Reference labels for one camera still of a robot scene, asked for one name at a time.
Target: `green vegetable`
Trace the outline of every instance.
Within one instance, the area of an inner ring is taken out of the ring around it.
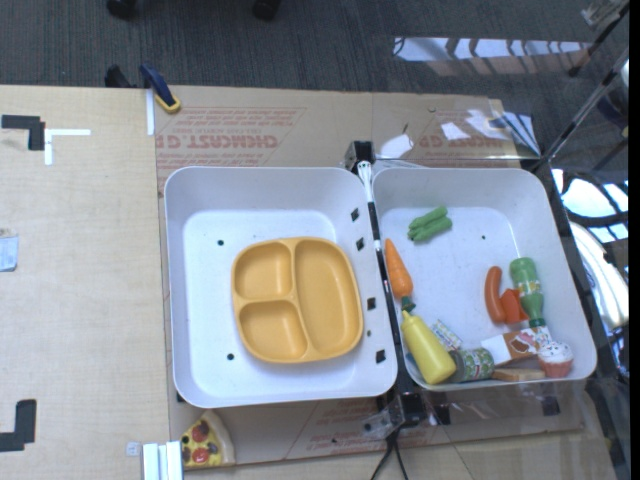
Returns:
[[[421,242],[423,240],[429,240],[436,233],[451,229],[453,222],[449,217],[441,217],[426,226],[422,226],[415,231],[409,232],[409,238],[414,242]]]
[[[427,224],[438,220],[447,215],[447,208],[445,206],[438,206],[435,210],[431,210],[426,215],[422,217],[416,217],[409,224],[409,229],[416,229],[422,226],[426,226]]]

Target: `pizza slice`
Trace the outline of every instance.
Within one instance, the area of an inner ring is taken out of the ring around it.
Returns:
[[[187,469],[204,469],[235,464],[235,450],[224,423],[207,409],[180,438],[182,465]]]

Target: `chair wheel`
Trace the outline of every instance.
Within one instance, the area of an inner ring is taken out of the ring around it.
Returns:
[[[253,4],[253,15],[260,20],[271,21],[279,6],[280,0],[256,0]]]
[[[136,0],[108,0],[107,9],[118,18],[127,19],[133,15]]]

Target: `wooden table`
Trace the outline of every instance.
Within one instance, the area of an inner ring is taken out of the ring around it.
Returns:
[[[90,130],[54,137],[49,166],[27,148],[26,131],[0,130],[0,229],[19,236],[17,269],[0,273],[0,433],[12,431],[17,402],[37,401],[35,442],[0,453],[3,479],[136,479],[140,458],[127,455],[127,444],[170,439],[146,104],[144,90],[0,86],[0,114]],[[594,408],[586,396],[579,403],[582,429],[405,449],[402,457],[412,479],[615,478]],[[366,479],[380,456],[194,477]],[[379,478],[399,477],[392,457]]]

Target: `yellow bottle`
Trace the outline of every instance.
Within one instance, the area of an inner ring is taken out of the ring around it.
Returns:
[[[453,375],[456,363],[422,318],[403,311],[400,328],[427,384],[439,384]]]

